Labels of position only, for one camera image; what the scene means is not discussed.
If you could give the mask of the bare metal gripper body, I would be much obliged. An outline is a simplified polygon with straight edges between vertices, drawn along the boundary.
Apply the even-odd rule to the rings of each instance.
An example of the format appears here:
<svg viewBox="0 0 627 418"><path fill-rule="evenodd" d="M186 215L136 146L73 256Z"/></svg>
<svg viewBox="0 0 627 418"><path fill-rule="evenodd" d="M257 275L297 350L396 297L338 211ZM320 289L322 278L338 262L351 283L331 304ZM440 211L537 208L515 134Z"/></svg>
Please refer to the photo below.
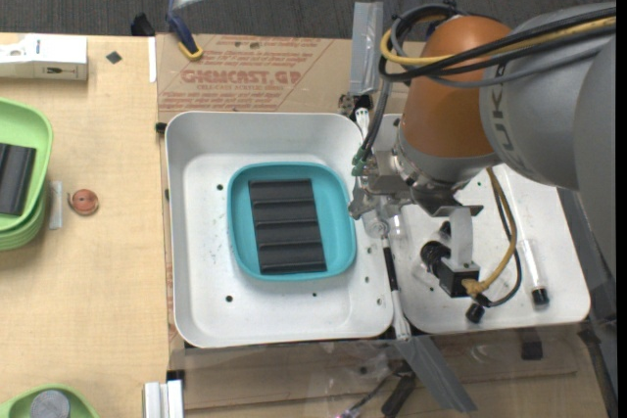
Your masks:
<svg viewBox="0 0 627 418"><path fill-rule="evenodd" d="M450 211L460 207L454 183L436 180L394 151L375 151L364 170L369 194L390 203L414 204L425 211Z"/></svg>

